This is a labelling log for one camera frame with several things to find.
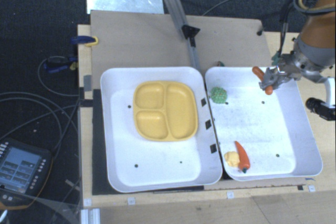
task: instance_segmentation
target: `metal bracket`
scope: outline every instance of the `metal bracket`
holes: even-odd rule
[[[183,32],[185,39],[194,38],[198,34],[199,31],[200,31],[199,28],[196,28],[190,25],[182,26],[182,32]]]

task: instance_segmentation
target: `green broccoli toy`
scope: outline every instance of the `green broccoli toy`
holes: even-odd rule
[[[211,96],[210,98],[216,104],[224,104],[227,99],[227,93],[223,88],[214,87],[211,89]]]

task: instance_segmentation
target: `screen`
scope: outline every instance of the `screen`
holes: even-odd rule
[[[39,155],[10,147],[0,164],[0,185],[24,194],[40,161]]]

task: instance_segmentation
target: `yellow divided plate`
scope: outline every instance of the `yellow divided plate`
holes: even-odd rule
[[[194,93],[180,82],[148,81],[138,85],[133,111],[137,131],[149,140],[186,140],[198,128]]]

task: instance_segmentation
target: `orange carrot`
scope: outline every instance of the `orange carrot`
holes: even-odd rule
[[[248,159],[248,156],[246,154],[245,149],[237,142],[235,141],[238,154],[239,154],[239,169],[243,171],[243,173],[246,173],[246,171],[250,168],[250,160]]]
[[[261,80],[264,80],[265,73],[259,67],[253,67],[252,72]],[[273,86],[269,85],[265,89],[265,94],[271,95],[273,93]]]

